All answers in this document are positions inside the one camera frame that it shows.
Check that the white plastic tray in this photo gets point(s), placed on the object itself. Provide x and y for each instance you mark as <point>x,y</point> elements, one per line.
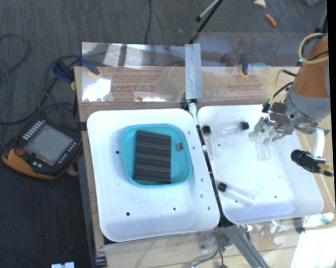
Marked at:
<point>275,181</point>
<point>149,209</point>

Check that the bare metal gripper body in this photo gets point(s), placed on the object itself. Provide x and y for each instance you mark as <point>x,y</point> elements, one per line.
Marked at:
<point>279,117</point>

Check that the orange toy sausage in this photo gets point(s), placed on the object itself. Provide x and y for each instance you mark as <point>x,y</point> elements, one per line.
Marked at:
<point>271,20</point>

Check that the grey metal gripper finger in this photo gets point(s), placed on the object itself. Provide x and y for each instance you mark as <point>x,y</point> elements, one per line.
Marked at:
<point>257,131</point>
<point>272,137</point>

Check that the small black square chip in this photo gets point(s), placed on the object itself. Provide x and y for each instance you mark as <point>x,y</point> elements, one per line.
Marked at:
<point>179,147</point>

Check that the cream toy pizza slice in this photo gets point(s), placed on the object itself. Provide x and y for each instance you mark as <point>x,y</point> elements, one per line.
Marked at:
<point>260,2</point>

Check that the blue plate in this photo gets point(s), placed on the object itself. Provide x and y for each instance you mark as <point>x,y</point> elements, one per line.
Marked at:
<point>183,169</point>

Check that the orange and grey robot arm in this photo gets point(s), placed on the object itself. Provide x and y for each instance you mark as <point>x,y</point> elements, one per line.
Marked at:
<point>310,80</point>

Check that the black ribbed rectangular block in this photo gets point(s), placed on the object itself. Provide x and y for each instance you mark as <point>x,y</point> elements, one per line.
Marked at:
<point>152,156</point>

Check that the brown cardboard board red print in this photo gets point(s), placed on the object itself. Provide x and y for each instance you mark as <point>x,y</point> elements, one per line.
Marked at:
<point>143,84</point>

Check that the black cylinder on white bracket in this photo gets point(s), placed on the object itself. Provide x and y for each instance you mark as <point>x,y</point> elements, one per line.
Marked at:
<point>303,157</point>

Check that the clear plastic bottle black cap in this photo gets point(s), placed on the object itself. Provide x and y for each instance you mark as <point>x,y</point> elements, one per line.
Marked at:
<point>238,195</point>
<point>210,142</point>
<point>229,128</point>

